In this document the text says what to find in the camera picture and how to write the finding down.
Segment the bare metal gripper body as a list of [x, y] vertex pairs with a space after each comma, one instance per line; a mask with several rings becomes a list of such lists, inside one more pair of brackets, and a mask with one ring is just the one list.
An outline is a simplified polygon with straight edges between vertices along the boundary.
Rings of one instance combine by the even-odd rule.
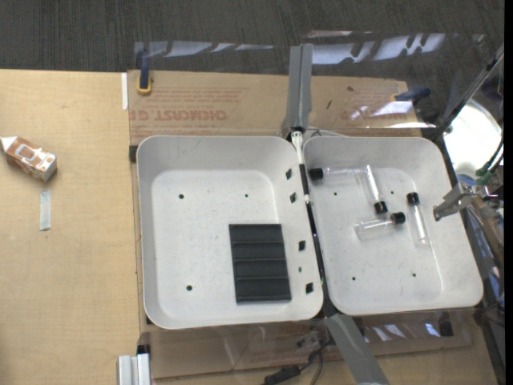
[[503, 126], [481, 104], [470, 101], [443, 134], [455, 184], [470, 185], [467, 206], [479, 215], [503, 214]]

